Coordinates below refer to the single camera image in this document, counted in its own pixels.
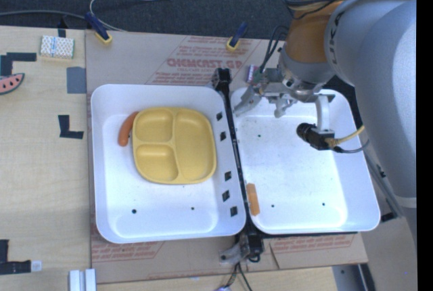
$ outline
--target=small orange object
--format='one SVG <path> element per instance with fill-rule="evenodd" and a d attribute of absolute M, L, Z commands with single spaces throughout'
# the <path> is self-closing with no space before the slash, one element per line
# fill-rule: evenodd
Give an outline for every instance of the small orange object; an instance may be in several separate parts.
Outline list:
<path fill-rule="evenodd" d="M 260 206 L 258 205 L 256 186 L 253 183 L 246 185 L 246 193 L 248 195 L 248 201 L 250 202 L 250 212 L 253 217 L 260 214 Z"/>
<path fill-rule="evenodd" d="M 134 119 L 137 116 L 138 112 L 132 113 L 126 120 L 123 122 L 122 126 L 119 130 L 118 143 L 120 146 L 125 147 L 128 144 L 129 133 L 131 132 Z"/>

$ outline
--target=cardboard sheet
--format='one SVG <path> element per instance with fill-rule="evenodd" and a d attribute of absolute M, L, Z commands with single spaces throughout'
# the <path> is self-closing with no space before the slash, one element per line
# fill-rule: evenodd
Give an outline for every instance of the cardboard sheet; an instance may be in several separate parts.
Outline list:
<path fill-rule="evenodd" d="M 230 68 L 231 90 L 246 86 L 249 65 L 260 65 L 268 40 L 242 39 L 234 52 L 227 39 L 184 35 L 112 32 L 104 45 L 92 31 L 86 34 L 87 96 L 103 84 L 207 85 L 216 68 Z M 269 60 L 277 62 L 278 53 Z M 89 171 L 93 191 L 91 116 L 88 105 Z M 92 268 L 98 283 L 128 282 L 199 275 L 228 274 L 219 252 L 234 244 L 234 237 L 113 244 L 98 233 L 91 199 Z M 265 239 L 258 263 L 247 262 L 246 271 L 274 271 L 367 262 L 361 234 L 302 236 Z"/>

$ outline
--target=gray tape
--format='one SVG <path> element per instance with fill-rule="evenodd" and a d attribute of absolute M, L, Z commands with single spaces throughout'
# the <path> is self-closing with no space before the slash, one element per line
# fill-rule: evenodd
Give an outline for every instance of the gray tape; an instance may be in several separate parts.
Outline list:
<path fill-rule="evenodd" d="M 82 67 L 68 67 L 66 69 L 66 83 L 68 93 L 86 93 L 86 69 Z"/>

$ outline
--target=wooden table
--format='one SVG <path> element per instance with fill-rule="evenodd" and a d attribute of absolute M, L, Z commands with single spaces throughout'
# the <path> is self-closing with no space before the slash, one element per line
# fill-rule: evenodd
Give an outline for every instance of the wooden table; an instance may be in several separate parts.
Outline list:
<path fill-rule="evenodd" d="M 0 27 L 0 54 L 38 53 L 43 35 L 56 29 Z M 9 240 L 9 261 L 41 260 L 40 272 L 0 275 L 0 290 L 67 290 L 68 272 L 91 268 L 87 96 L 68 93 L 66 69 L 85 67 L 85 32 L 72 60 L 13 62 L 24 72 L 20 87 L 0 95 L 0 239 Z M 59 115 L 82 139 L 60 137 Z M 98 290 L 215 290 L 228 275 L 98 285 Z M 248 273 L 254 291 L 336 290 L 331 267 Z M 232 290 L 246 290 L 241 277 Z"/>

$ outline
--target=yellow divided plate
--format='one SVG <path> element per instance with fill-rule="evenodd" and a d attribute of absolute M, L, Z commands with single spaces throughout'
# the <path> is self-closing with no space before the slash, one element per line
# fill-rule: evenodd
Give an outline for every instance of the yellow divided plate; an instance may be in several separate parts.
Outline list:
<path fill-rule="evenodd" d="M 217 167 L 212 126 L 196 110 L 142 110 L 134 119 L 132 139 L 135 166 L 149 181 L 199 183 L 210 178 Z"/>

